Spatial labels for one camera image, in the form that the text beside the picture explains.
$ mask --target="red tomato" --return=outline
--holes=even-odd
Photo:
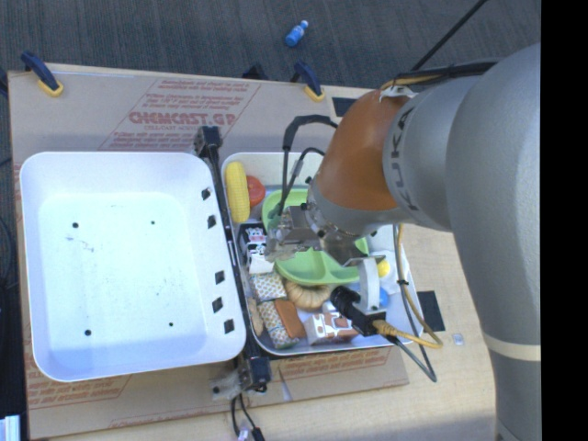
[[[249,191],[249,206],[257,206],[266,197],[266,188],[254,176],[247,176],[247,190]]]

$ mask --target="empty white tray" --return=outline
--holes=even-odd
[[[32,348],[60,381],[231,359],[243,316],[208,166],[38,153],[20,172]]]

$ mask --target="table surface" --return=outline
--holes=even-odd
[[[131,75],[153,76],[152,73],[96,68],[90,70],[84,67],[60,65],[51,65],[51,68],[57,74],[91,72],[102,76],[119,76],[121,79]],[[11,79],[15,80],[12,78],[15,76],[18,77],[20,74],[11,74]],[[28,73],[22,76],[30,77],[31,75]],[[170,74],[170,76],[181,77],[177,74]],[[191,76],[189,79],[215,80],[197,76]],[[33,85],[27,86],[27,84],[24,84],[23,88],[18,86],[13,88],[11,85],[11,100],[19,99],[16,96],[18,89],[31,90]],[[125,96],[125,90],[128,88],[123,86],[119,94],[111,93],[110,96]],[[327,99],[333,96],[357,97],[366,92],[361,88],[333,86],[326,86],[324,90]],[[249,125],[247,129],[232,128],[225,131],[226,150],[223,157],[226,158],[228,154],[239,151],[272,152],[277,150],[276,146],[279,146],[279,142],[271,144],[262,140],[269,138],[279,140],[283,129],[295,115],[315,114],[319,110],[323,111],[321,114],[334,115],[332,104],[328,107],[325,107],[326,105],[318,107],[314,102],[305,100],[304,95],[294,99],[293,97],[299,96],[299,92],[301,93],[300,85],[296,84],[253,83],[249,91],[244,93],[243,99],[239,100],[242,103],[241,110],[231,112],[232,107],[225,110],[225,114],[235,116],[243,125],[247,123]],[[18,103],[18,101],[11,101],[12,116],[14,112],[24,113],[26,110],[23,107],[30,103],[30,100],[22,100],[23,106]],[[89,103],[88,106],[80,109],[84,110],[87,116],[98,115],[98,112],[93,111],[96,108],[91,107]],[[48,129],[45,125],[43,132],[27,119],[17,123],[13,119],[12,134],[13,140],[16,140],[13,156],[17,169],[35,152],[57,150],[60,145],[56,143],[56,139],[61,146],[67,147],[66,150],[75,149],[75,133],[68,130],[66,125],[62,127],[59,120],[52,121],[59,116],[60,111],[55,110],[45,114],[49,114],[47,122],[50,126]],[[271,123],[276,126],[271,130],[260,128],[260,119],[271,119]],[[124,126],[119,124],[117,129],[122,130]],[[300,144],[312,142],[318,147],[328,144],[328,138],[316,131],[303,133],[300,137],[302,138],[298,141]],[[96,142],[96,145],[101,145],[103,140]],[[19,241],[22,242],[22,236],[19,236]],[[446,327],[444,332],[438,333],[445,344],[444,347],[440,350],[427,350],[438,378],[437,383],[432,382],[420,368],[403,355],[410,380],[408,385],[251,408],[249,413],[256,424],[262,428],[266,439],[272,441],[492,439],[495,395],[492,367],[461,269],[453,235],[448,232],[436,232],[407,225],[403,234],[403,244],[417,289],[435,292]],[[26,282],[21,283],[21,289],[26,290]],[[412,345],[412,350],[416,355],[421,356],[420,352],[416,351],[415,345]],[[239,423],[244,420],[241,411],[237,412],[237,420]],[[82,435],[62,436],[59,439],[124,438],[145,441],[149,439],[232,440],[235,437],[231,414],[223,412]]]

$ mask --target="cardboard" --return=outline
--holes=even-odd
[[[251,146],[278,152],[283,130],[296,116],[336,119],[332,91],[360,96],[366,90],[326,86],[327,97],[316,103],[301,84],[49,66],[64,86],[57,98],[38,88],[33,73],[8,75],[30,438],[228,411],[229,401],[214,399],[209,381],[230,372],[231,361],[74,383],[56,382],[39,371],[30,344],[19,168],[29,156],[44,151],[186,152],[204,124],[220,126],[221,162]],[[293,148],[324,149],[331,135],[324,126],[300,130]],[[251,394],[251,405],[408,383],[400,351],[391,346],[279,359],[271,368],[274,379],[267,392]]]

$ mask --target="carpeted floor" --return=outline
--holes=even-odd
[[[325,85],[377,87],[410,70],[479,0],[0,0],[0,66],[47,62],[288,81],[298,59]],[[296,48],[289,29],[310,27]],[[541,0],[490,0],[425,65],[495,59],[541,37]],[[0,418],[24,413],[7,101],[0,97]]]

